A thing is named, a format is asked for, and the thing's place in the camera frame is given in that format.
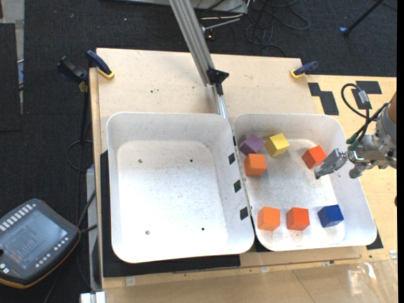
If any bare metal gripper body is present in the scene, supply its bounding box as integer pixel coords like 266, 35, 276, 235
347, 133, 398, 170

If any red-orange cube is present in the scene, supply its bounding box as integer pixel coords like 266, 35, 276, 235
302, 145, 328, 169
286, 207, 311, 232

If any white plastic tray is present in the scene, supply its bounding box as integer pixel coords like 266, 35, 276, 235
232, 113, 378, 252
106, 111, 255, 264

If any blue cube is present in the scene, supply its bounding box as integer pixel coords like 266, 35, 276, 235
317, 204, 345, 229

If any yellow cube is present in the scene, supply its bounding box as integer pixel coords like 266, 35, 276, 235
264, 133, 290, 157

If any orange cube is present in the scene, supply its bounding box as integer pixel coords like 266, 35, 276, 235
243, 153, 268, 177
257, 206, 281, 232

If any purple cube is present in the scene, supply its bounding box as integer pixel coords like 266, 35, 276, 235
239, 133, 264, 157

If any pale wood board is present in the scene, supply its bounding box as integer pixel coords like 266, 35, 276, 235
95, 47, 362, 289

